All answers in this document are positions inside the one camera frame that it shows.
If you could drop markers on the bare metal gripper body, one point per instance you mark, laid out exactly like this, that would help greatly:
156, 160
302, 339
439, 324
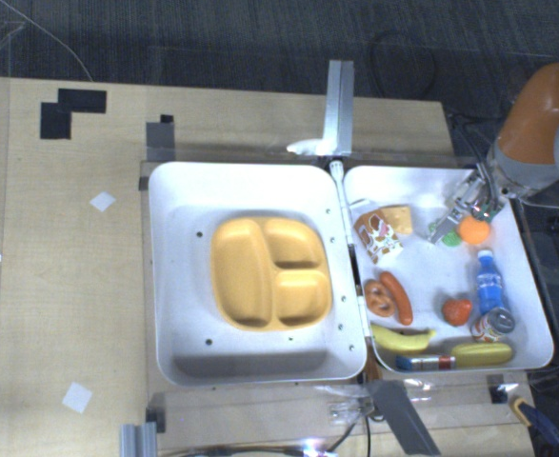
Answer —
476, 193

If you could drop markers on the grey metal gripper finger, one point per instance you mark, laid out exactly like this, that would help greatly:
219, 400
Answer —
443, 226

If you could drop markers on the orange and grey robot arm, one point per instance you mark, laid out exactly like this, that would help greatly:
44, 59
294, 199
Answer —
531, 117

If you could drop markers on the green toy vegetable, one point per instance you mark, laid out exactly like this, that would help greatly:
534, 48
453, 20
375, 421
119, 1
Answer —
452, 241

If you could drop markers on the orange toy fruit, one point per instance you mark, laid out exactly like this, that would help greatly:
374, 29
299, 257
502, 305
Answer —
474, 230

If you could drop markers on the yellow cheese wedge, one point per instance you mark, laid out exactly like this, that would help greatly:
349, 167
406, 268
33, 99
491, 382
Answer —
399, 218

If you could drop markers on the white plastic tray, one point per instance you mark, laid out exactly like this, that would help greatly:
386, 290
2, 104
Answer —
184, 255
431, 274

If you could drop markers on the white and brown carton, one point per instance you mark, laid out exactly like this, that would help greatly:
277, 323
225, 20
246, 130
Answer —
379, 241

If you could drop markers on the blue plastic bottle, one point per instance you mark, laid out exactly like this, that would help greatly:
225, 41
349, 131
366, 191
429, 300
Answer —
489, 286

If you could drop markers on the red sausage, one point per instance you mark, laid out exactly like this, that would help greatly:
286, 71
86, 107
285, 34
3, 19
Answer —
398, 298

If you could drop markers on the red strawberry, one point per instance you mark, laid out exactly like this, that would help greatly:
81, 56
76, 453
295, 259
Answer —
456, 312

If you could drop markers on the brown pretzel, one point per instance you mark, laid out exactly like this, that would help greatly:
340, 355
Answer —
379, 299

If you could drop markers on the orange and white can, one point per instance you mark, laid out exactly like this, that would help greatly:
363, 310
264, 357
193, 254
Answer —
491, 327

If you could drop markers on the yellow banana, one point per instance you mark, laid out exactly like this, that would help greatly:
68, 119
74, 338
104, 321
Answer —
398, 341

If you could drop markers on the yellow oblong toy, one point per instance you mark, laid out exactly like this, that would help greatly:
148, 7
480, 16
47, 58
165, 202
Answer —
481, 355

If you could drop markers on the blue silver red small bottle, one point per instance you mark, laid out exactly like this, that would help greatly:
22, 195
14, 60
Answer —
424, 363

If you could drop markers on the yellow divided plate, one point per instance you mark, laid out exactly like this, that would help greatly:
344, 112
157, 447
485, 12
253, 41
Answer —
241, 274

